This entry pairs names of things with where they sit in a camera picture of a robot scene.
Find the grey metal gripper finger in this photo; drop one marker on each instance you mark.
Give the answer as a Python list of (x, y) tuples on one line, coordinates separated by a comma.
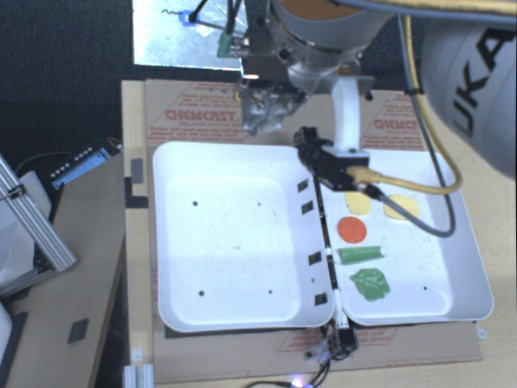
[(282, 103), (252, 109)]

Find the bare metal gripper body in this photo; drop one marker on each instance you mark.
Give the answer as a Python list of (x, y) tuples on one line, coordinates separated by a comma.
[(264, 61)]

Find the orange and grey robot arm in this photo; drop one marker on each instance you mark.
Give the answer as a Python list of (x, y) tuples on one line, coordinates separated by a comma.
[(464, 75)]

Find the brown cardboard board red print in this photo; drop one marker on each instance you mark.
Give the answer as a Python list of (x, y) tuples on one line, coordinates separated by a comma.
[(210, 115)]

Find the pale yellow flat toy piece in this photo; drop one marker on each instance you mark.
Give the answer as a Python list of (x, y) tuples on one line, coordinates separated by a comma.
[(402, 207), (358, 204)]

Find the white plastic tray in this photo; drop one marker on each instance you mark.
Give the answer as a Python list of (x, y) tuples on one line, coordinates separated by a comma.
[(416, 273), (234, 241)]

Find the orange round toy slice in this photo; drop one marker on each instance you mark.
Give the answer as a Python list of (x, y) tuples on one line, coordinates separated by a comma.
[(352, 229)]

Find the thin black and white rod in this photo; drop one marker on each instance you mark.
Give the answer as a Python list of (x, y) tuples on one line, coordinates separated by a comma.
[(328, 241)]

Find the green toy celery stick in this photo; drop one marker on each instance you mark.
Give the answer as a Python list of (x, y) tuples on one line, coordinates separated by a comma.
[(359, 254)]

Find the green toy lettuce leaf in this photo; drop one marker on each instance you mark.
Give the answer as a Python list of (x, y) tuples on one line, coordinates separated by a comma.
[(371, 284)]

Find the black cylinder on white bracket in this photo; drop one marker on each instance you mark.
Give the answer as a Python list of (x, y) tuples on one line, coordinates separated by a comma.
[(347, 107)]

